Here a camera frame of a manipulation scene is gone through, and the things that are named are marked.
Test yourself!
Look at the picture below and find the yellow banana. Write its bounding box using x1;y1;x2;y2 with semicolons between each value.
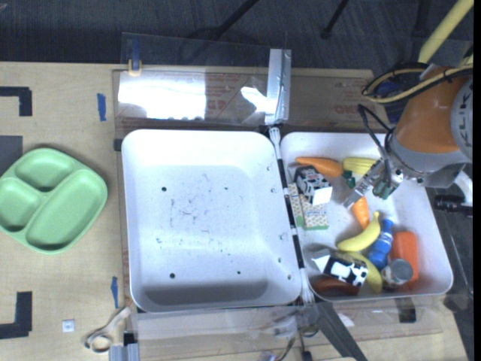
336;211;382;253
347;252;384;294

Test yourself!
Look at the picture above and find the blue bottle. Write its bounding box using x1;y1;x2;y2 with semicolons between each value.
366;218;395;272

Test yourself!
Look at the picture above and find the orange bottle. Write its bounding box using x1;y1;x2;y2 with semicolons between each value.
388;231;419;290

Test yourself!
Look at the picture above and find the white yellow patterned carton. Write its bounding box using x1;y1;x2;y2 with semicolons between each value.
299;196;330;231
287;193;305;229

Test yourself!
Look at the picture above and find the brown sausage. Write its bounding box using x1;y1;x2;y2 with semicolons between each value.
312;276;360;298

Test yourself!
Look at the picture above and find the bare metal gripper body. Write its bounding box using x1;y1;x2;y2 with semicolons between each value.
361;156;427;199

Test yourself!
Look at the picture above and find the yellow corn cob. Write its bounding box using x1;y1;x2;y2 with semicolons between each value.
341;156;378;177

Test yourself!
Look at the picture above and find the beige strap loop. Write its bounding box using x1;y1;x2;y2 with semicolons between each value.
83;305;132;353

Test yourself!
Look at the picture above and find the white plastic tray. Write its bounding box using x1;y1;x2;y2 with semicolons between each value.
120;128;304;313
280;132;455;302

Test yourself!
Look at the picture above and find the green divided plate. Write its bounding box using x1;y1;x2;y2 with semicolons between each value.
0;147;109;256

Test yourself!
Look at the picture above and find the black and white cow carton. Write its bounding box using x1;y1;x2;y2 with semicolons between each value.
311;252;370;289
293;165;334;207

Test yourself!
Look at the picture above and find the thin black and white rod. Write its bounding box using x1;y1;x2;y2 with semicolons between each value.
268;126;316;307

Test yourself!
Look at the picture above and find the black cylinder on white bracket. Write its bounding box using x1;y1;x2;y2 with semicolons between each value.
434;171;474;217

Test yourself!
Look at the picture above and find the yellow padded pole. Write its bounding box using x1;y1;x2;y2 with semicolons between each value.
417;0;474;65

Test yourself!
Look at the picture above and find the black tripod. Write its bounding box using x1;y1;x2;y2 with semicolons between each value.
186;0;434;41

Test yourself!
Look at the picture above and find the small silver-topped can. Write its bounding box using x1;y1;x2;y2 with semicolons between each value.
380;258;415;290

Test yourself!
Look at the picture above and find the orange carrot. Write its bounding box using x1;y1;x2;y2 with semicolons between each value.
351;196;371;231
295;156;357;189

